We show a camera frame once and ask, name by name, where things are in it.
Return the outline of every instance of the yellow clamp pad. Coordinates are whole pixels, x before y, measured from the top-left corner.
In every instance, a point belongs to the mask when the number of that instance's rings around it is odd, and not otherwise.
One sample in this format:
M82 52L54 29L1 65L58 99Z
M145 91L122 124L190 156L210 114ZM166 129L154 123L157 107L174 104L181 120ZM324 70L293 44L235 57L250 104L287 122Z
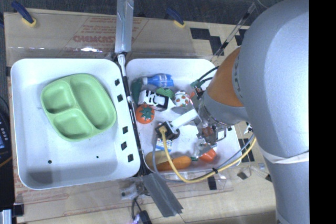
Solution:
M177 25L177 26L180 27L180 28L184 28L184 27L185 27L185 23L183 23L183 24L181 25L177 20L174 20L174 24Z
M36 25L36 19L35 18L33 18L32 23L28 22L25 18L21 18L21 20L25 25L28 25L29 27L34 27Z

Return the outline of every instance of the blue plastic bottle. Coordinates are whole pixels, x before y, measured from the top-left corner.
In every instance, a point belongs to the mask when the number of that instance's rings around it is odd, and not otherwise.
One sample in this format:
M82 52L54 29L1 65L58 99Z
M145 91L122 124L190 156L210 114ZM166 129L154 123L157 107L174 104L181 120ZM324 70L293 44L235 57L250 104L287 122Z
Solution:
M142 84L152 84L157 87L172 87L174 86L174 81L172 80L172 76L168 74L156 74L150 78L142 78Z

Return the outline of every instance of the green plate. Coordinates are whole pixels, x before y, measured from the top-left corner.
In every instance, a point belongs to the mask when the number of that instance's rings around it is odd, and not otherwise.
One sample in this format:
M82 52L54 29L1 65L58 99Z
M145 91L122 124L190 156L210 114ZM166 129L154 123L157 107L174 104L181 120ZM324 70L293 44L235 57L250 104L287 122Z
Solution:
M46 85L41 102L57 133L68 141L99 134L117 119L109 95L90 74L74 74Z

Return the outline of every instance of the yellow cable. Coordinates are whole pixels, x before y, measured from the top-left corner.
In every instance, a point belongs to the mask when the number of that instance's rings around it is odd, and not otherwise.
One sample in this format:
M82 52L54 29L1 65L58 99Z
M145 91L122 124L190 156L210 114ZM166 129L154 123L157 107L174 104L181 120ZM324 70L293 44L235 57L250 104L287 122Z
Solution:
M170 158L170 155L169 155L169 152L168 152L168 148L167 148L167 143L166 143L166 135L165 135L165 129L159 129L161 134L162 134L162 140L163 140L163 146L164 146L164 151L166 153L166 156L167 156L167 159L168 159L168 162L171 166L171 168L173 169L174 173L179 177L180 180L182 180L183 182L186 182L186 183L196 183L196 182L200 182L204 179L207 179L208 177L211 177L213 175L216 174L215 171L212 171L210 173L207 173L205 174L204 176L200 176L200 177L196 177L196 178L193 178L193 179L186 179L184 178L179 172L178 170L176 169L175 165L173 164L173 161L171 160ZM255 145L255 143L257 142L256 138L254 137L253 140L251 141L251 144L250 144L250 147L248 147L248 149L246 149L246 151L239 157L237 158L236 160L234 160L233 162L223 166L222 168L218 169L217 171L218 172L221 172L229 167L231 167L232 165L238 163L241 159L243 159L252 149L252 147Z

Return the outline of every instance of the table surface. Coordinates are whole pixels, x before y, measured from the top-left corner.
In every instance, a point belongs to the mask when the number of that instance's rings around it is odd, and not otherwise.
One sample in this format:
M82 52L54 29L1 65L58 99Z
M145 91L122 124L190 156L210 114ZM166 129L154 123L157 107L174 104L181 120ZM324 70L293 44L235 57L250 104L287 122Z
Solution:
M16 25L21 31L6 34L7 65L11 66L22 58L81 57L72 54L74 46L87 46L88 42L76 42L85 36L115 36L115 16L54 12L29 9L37 21L36 29L20 24L17 14L5 14L6 29ZM133 53L128 60L144 57L203 58L210 60L218 46L234 25L186 22L184 28L177 27L171 20L135 18L133 22ZM217 61L220 64L243 38L242 27ZM90 40L93 48L108 53L111 48ZM11 107L13 163L15 175L16 203L23 203L25 213L18 223L131 223L131 201L122 200L120 189L132 180L102 182L50 190L31 190L18 177L11 83L8 78L9 103ZM240 142L246 123L235 126ZM163 218L150 197L139 199L142 210L147 210L153 223L274 223L275 195L272 183L265 179L268 174L264 158L256 144L248 158L235 168L226 171L226 179L217 178L217 190L209 190L207 182L194 186L174 186L172 190L183 206L183 213ZM246 179L238 176L244 173Z

